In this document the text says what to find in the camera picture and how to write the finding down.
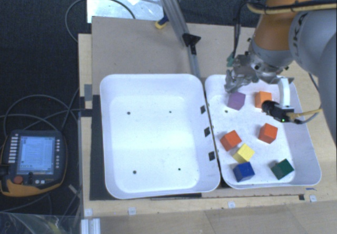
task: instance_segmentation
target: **metal pole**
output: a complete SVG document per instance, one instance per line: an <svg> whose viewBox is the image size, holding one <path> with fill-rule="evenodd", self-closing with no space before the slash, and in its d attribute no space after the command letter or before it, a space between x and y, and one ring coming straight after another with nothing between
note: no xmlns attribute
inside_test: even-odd
<svg viewBox="0 0 337 234"><path fill-rule="evenodd" d="M174 30L174 33L178 40L185 45L183 40L183 34L189 34L189 29L187 28L186 21L183 13L181 12L178 0L160 0L163 5L163 9L168 20L171 23L171 26ZM197 62L197 57L195 54L192 54L191 47L188 46L188 55L190 60L190 66L192 74L200 78L199 64Z"/></svg>

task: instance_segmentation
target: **yellow cube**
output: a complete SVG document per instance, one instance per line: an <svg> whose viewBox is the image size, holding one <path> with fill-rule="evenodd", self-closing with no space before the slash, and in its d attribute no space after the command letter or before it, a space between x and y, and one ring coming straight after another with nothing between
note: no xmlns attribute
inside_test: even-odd
<svg viewBox="0 0 337 234"><path fill-rule="evenodd" d="M250 158L254 155L254 150L250 148L246 143L244 143L238 151L233 155L233 158L238 163L249 162Z"/></svg>

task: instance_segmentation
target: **white plastic tray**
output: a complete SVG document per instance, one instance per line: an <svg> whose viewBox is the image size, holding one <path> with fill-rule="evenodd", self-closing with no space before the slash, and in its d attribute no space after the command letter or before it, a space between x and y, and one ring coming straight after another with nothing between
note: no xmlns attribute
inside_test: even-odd
<svg viewBox="0 0 337 234"><path fill-rule="evenodd" d="M112 196L207 192L219 185L199 79L188 74L109 75L100 89L105 184Z"/></svg>
<svg viewBox="0 0 337 234"><path fill-rule="evenodd" d="M273 101L279 102L279 88L262 81L243 86L239 92L246 94L245 105L239 110L227 107L229 95L224 90L225 75L212 75L205 82L206 97L217 147L221 174L226 183L236 189L304 186L320 181L321 169L313 148L306 124L281 123L267 116L254 105L254 96L259 91L271 92ZM295 112L301 112L301 106L294 84L290 85L291 105ZM269 123L278 128L277 138L271 144L258 139L261 126ZM220 138L235 130L242 142L230 151L226 151ZM255 176L246 181L237 182L233 168L238 164L232 155L246 143L255 154L250 162ZM294 171L278 180L270 167L288 159Z"/></svg>

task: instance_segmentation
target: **green cube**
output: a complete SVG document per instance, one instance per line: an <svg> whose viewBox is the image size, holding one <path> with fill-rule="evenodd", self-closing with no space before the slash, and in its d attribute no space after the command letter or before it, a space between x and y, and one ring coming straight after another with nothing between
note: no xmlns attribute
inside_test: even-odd
<svg viewBox="0 0 337 234"><path fill-rule="evenodd" d="M278 180L282 179L284 176L287 176L290 172L294 171L294 168L290 165L287 159L284 159L280 163L277 163L271 168L274 175Z"/></svg>

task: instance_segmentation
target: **wooden block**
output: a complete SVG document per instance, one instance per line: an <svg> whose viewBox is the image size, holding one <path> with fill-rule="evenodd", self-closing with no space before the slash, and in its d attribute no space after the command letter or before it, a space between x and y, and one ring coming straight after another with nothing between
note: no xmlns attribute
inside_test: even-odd
<svg viewBox="0 0 337 234"><path fill-rule="evenodd" d="M270 144L276 139L276 135L277 135L277 127L274 127L271 124L266 123L260 129L259 140L262 140Z"/></svg>
<svg viewBox="0 0 337 234"><path fill-rule="evenodd" d="M230 149L234 148L237 146L242 140L240 139L239 135L235 130L227 133L224 135L221 139L220 142L222 146L224 146L226 151L229 151Z"/></svg>
<svg viewBox="0 0 337 234"><path fill-rule="evenodd" d="M252 165L249 162L238 164L233 169L233 172L238 182L248 180L255 175Z"/></svg>
<svg viewBox="0 0 337 234"><path fill-rule="evenodd" d="M227 106L235 110L240 110L244 105L245 99L246 95L243 93L240 92L231 93L228 99Z"/></svg>
<svg viewBox="0 0 337 234"><path fill-rule="evenodd" d="M280 163L277 163L271 168L274 175L278 180L282 179L284 176L287 176L290 172L294 171L294 168L290 165L287 159L284 159Z"/></svg>
<svg viewBox="0 0 337 234"><path fill-rule="evenodd" d="M254 155L254 150L250 148L246 143L244 143L238 151L233 155L233 158L238 163L246 163Z"/></svg>
<svg viewBox="0 0 337 234"><path fill-rule="evenodd" d="M262 103L267 100L272 100L272 94L269 92L258 92L255 95L255 107L256 108L262 108Z"/></svg>

